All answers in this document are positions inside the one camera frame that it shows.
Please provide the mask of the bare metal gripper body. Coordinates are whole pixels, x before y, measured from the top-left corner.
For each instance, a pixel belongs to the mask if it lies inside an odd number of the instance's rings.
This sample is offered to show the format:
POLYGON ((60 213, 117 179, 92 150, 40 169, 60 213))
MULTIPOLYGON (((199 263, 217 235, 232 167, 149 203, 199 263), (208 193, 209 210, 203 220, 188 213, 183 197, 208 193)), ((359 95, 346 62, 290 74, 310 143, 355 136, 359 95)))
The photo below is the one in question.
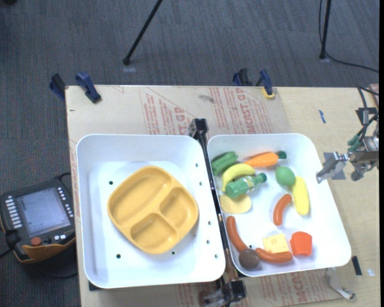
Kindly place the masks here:
POLYGON ((379 166, 379 139, 366 136, 348 149, 349 160, 356 172, 366 172, 379 166))

